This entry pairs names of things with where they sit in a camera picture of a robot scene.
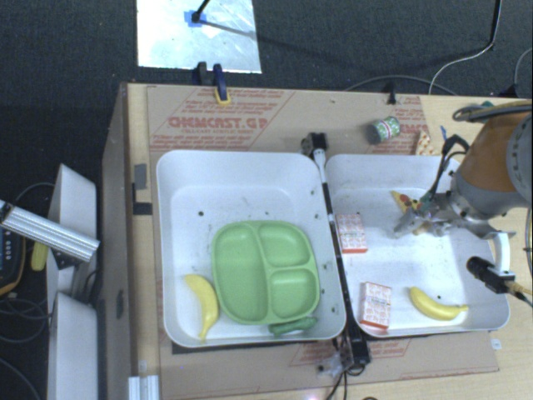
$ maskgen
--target yellow and black device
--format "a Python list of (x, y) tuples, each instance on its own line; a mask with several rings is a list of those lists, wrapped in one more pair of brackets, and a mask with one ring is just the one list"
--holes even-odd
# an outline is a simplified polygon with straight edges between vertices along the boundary
[(0, 296), (13, 290), (24, 269), (22, 237), (0, 228)]

